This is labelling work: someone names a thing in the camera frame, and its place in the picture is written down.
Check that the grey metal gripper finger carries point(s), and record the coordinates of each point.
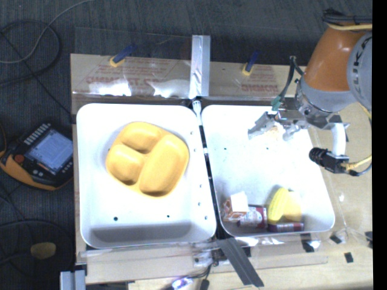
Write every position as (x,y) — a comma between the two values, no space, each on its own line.
(289,131)
(260,127)

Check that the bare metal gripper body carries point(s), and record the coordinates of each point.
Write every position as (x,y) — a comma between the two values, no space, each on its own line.
(291,112)

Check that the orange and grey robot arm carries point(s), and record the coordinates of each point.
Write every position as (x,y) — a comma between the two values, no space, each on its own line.
(328,62)

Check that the tan biscuit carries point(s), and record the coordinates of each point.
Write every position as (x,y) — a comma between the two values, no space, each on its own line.
(272,133)

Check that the white plastic tray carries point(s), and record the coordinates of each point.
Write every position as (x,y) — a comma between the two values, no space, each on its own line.
(260,174)
(99,192)

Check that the yellow corn cob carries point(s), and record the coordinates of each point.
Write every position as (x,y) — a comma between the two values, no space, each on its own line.
(276,205)

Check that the yellow cheese wedge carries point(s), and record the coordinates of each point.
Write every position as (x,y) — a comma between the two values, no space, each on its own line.
(294,207)

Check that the white carton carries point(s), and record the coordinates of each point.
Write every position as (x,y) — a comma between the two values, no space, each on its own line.
(239,201)

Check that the orange packet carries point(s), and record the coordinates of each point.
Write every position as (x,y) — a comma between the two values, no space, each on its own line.
(231,214)

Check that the dark red can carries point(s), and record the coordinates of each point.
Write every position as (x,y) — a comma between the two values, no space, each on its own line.
(285,227)

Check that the yellow divided plate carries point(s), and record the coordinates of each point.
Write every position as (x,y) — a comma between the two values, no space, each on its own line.
(151,162)

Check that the brown cardboard board, red print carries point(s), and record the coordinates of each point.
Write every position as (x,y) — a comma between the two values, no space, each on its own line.
(145,77)

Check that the yellow-brown oval object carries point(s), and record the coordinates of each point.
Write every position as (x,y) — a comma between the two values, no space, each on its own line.
(43,250)

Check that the black cylinder on white bracket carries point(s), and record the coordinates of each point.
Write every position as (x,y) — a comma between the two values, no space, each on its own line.
(325,159)

